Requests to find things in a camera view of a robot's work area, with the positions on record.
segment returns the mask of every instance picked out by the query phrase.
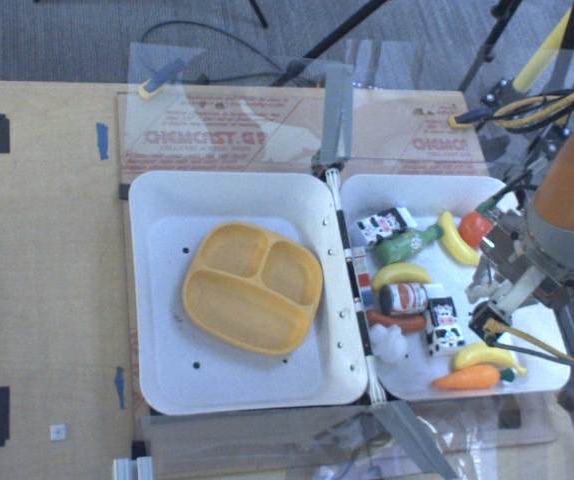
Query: green bottle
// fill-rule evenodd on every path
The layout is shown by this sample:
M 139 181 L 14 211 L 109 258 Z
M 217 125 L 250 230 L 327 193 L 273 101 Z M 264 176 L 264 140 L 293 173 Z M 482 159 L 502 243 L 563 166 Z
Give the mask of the green bottle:
M 424 231 L 407 228 L 400 235 L 380 242 L 376 246 L 376 256 L 382 265 L 405 261 L 441 236 L 443 236 L 443 228 L 438 224 L 433 224 Z

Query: brown sausage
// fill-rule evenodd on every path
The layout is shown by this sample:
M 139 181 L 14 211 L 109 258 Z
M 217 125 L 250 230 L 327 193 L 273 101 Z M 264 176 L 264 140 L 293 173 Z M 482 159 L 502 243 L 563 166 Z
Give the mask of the brown sausage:
M 370 309 L 367 311 L 367 323 L 371 327 L 375 324 L 381 324 L 385 327 L 397 325 L 403 334 L 422 331 L 425 328 L 425 317 L 423 315 L 405 315 L 405 316 L 387 316 Z

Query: yellow banana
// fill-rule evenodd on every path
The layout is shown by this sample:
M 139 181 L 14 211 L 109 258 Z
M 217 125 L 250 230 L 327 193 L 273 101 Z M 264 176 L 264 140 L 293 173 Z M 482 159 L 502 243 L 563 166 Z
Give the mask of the yellow banana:
M 416 263 L 399 261 L 381 268 L 371 280 L 371 289 L 374 292 L 387 284 L 396 283 L 431 283 L 427 270 Z
M 439 239 L 440 243 L 447 249 L 449 255 L 463 265 L 478 265 L 480 256 L 462 239 L 458 233 L 454 217 L 449 211 L 445 210 L 440 215 L 438 225 L 443 228 L 443 236 Z
M 500 368 L 513 368 L 518 375 L 527 373 L 525 368 L 516 363 L 509 350 L 490 347 L 484 341 L 471 343 L 459 350 L 454 356 L 452 366 L 454 370 L 462 370 L 480 363 L 492 364 Z

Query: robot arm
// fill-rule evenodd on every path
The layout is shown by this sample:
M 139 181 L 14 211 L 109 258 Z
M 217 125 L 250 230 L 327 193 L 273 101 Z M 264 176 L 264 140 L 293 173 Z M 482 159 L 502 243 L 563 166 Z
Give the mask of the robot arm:
M 574 296 L 574 133 L 519 214 L 491 210 L 480 265 L 467 295 L 476 306 L 469 327 L 489 345 L 500 334 L 493 319 L 512 325 L 512 313 L 538 300 L 559 310 Z

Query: wooden table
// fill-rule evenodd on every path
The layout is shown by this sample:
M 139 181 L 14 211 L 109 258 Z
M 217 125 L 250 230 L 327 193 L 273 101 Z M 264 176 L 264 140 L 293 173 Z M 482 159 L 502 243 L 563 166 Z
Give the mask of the wooden table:
M 0 82 L 10 123 L 0 152 L 0 478 L 110 478 L 113 460 L 131 455 L 131 259 L 118 197 L 126 90 Z M 485 467 L 538 478 L 529 472 L 540 458 L 574 478 L 573 426 L 554 410 L 559 439 L 481 452 Z

